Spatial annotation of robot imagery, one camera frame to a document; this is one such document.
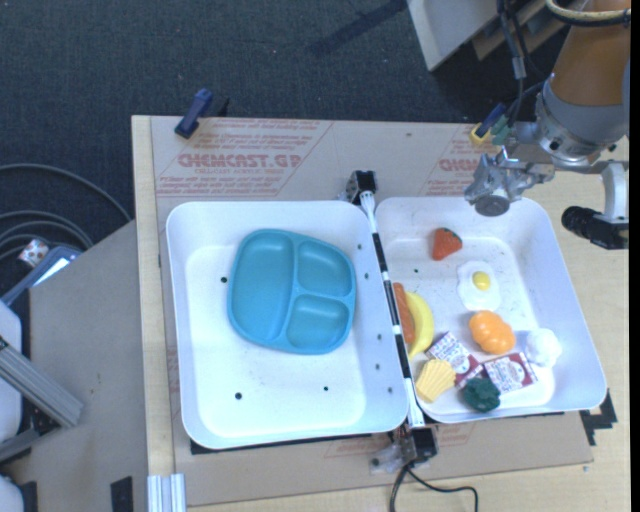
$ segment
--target strawberry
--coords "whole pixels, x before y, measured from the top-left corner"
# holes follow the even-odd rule
[[[434,260],[443,260],[460,249],[462,249],[462,240],[458,235],[447,228],[436,229],[431,253]]]

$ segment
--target egg white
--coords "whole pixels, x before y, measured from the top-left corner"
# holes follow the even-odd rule
[[[490,285],[481,290],[473,282],[473,274],[484,272]],[[458,267],[458,296],[469,311],[495,311],[500,306],[500,286],[491,266],[483,261],[468,261]]]

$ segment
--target black floor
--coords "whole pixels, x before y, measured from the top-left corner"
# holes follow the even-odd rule
[[[543,73],[564,34],[533,52]],[[131,116],[183,115],[201,88],[231,117],[456,123],[516,92],[504,45],[483,62],[464,45],[429,72],[404,0],[0,0],[0,257],[30,231],[78,244],[12,212],[55,213],[92,242],[126,222],[85,184],[6,166],[63,169],[132,217]],[[0,259],[0,296],[25,273]]]

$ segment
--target blue plate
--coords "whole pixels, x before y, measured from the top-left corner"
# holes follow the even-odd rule
[[[297,354],[325,354],[349,335],[356,280],[351,260],[321,240],[262,229],[240,244],[227,311],[254,343]]]

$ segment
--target fried egg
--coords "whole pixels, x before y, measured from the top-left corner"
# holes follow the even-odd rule
[[[483,261],[468,261],[458,267],[458,296],[470,311],[495,311],[501,296],[491,266]]]

